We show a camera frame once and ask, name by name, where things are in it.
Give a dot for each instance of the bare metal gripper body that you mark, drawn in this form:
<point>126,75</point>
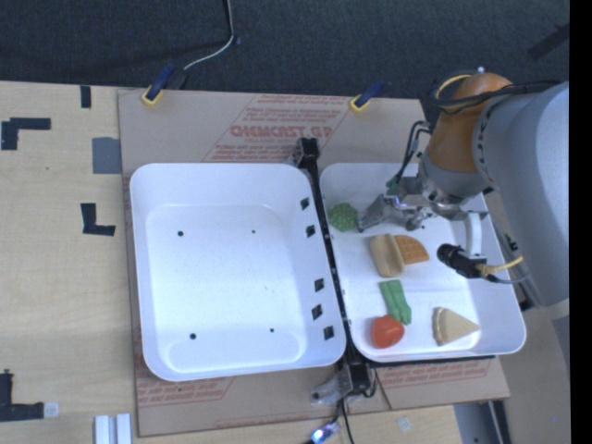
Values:
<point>432,201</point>

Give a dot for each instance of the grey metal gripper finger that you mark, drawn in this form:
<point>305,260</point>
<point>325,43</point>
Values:
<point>415,220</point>
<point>377,213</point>

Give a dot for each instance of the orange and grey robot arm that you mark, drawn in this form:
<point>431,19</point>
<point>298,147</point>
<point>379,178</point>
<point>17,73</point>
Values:
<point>522,174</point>

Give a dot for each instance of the orange waffle biscuit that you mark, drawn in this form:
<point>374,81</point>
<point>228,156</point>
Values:
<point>410,250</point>

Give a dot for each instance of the green broccoli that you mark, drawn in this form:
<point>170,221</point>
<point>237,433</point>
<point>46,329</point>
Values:
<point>343,217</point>

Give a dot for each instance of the beige bread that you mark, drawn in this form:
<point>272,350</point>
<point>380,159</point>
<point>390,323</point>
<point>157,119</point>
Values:
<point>385,255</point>

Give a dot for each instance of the white plastic tray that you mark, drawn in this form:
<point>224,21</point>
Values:
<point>444,294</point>
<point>222,271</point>

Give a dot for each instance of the green asparagus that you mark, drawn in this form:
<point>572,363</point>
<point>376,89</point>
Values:
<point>396,301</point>

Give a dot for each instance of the beige pizza slice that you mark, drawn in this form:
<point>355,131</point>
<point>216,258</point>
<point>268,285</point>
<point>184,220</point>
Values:
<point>451,326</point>

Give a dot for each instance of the red tomato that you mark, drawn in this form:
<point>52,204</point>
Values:
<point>386,331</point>

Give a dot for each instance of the brown cardboard board red print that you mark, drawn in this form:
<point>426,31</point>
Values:
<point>194,127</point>

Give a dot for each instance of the black cylinder on white bracket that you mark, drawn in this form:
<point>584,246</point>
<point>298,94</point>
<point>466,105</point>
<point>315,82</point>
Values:
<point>455,257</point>

